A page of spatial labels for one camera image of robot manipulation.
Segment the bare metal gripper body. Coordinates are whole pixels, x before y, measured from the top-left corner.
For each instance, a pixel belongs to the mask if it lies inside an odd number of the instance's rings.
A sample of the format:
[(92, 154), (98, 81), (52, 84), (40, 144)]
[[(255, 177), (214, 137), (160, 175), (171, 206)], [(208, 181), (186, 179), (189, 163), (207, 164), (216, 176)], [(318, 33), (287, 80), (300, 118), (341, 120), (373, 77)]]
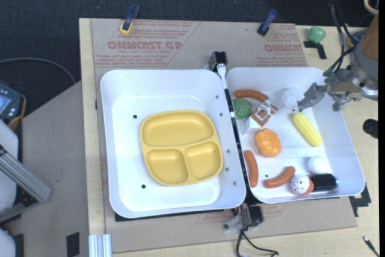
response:
[(340, 69), (325, 79), (329, 95), (346, 100), (361, 98), (378, 101), (378, 72), (366, 72), (358, 67)]

